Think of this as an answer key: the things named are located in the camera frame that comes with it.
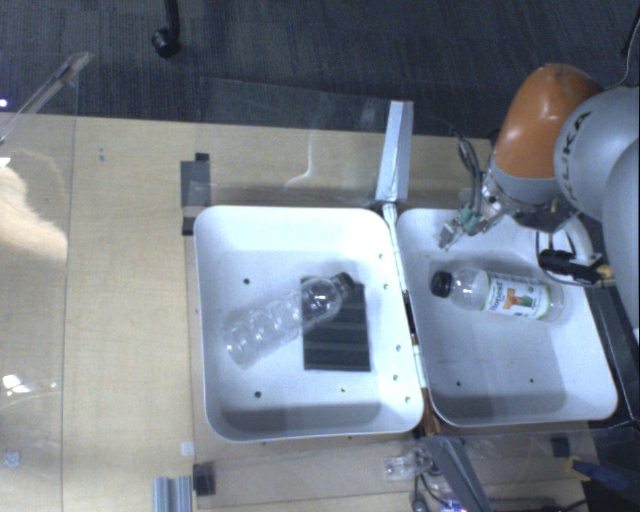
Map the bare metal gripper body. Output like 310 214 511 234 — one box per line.
455 171 516 236

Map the clear bottle with printed label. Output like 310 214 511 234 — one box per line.
430 266 566 323

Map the white plastic tray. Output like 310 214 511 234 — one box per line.
395 207 620 429
192 204 426 444

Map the black ribbed foam block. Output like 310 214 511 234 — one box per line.
298 276 373 373

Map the clear plastic bottle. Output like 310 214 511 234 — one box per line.
220 271 358 371

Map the pale wood board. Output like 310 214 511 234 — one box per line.
182 121 601 511

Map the black caster wheel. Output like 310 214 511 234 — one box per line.
151 0 183 60

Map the black cylinder on white bracket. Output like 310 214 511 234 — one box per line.
537 218 607 286

